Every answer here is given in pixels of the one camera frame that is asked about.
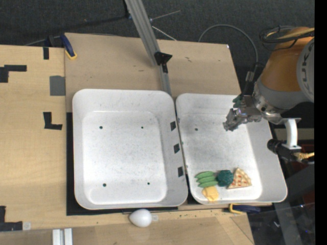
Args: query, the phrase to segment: empty white tray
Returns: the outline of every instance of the empty white tray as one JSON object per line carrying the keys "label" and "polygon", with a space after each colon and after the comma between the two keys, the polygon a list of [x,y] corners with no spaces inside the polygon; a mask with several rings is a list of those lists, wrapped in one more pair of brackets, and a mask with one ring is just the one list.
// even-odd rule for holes
{"label": "empty white tray", "polygon": [[236,95],[182,94],[176,110],[182,149],[191,194],[202,204],[209,203],[198,187],[195,175],[204,171],[243,169],[252,186],[226,189],[216,186],[217,204],[280,202],[287,187],[278,156],[267,149],[272,138],[268,122],[251,122],[226,132],[223,122]]}
{"label": "empty white tray", "polygon": [[188,195],[173,99],[83,89],[73,97],[75,197],[86,209],[171,207]]}

